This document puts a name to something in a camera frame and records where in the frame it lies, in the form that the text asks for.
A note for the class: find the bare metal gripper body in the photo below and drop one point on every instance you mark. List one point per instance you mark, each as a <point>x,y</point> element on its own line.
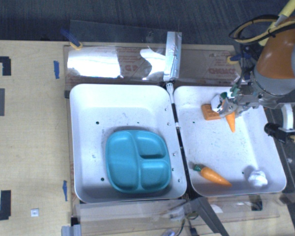
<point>247,101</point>

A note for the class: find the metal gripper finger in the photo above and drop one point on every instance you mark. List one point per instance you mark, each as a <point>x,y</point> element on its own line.
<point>228,107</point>
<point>215,104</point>

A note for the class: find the orange carrot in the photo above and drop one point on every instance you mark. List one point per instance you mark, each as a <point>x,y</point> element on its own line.
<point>212,175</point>
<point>231,123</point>

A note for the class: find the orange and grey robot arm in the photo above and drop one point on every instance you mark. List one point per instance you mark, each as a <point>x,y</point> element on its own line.
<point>277,58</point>

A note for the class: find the orange biscuit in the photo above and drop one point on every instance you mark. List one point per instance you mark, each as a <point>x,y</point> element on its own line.
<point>208,113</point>

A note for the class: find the white plastic tray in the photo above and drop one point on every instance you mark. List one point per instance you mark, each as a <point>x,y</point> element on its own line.
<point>218,146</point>
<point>88,131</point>

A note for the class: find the white crumpled lump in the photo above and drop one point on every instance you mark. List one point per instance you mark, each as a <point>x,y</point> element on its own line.
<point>257,178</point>

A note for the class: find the blue divided plate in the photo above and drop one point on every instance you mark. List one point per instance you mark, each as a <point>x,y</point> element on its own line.
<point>127,161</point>

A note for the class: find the black cylinder on white bracket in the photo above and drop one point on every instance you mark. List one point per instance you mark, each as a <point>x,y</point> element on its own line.
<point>280,131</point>

